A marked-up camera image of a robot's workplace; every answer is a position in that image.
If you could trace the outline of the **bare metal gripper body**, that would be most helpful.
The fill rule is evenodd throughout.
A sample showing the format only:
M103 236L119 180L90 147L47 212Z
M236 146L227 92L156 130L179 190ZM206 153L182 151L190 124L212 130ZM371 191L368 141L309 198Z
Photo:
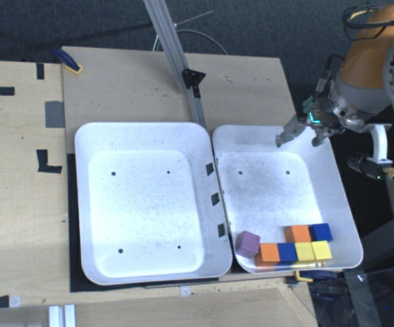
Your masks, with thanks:
M367 95L361 89L315 90L304 102L304 125L317 138L341 134L346 129L362 132L367 124Z

